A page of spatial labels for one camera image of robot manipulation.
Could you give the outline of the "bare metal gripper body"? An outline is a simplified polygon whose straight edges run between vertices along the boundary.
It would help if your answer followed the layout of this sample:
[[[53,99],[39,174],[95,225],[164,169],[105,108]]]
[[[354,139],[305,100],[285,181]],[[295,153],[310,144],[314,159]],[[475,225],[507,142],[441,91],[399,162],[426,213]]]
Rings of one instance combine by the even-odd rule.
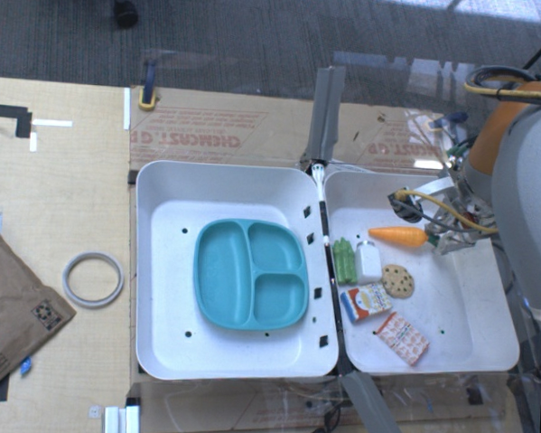
[[[483,200],[450,187],[439,194],[447,210],[438,208],[438,221],[451,224],[453,232],[470,234],[476,241],[497,234],[495,216]]]

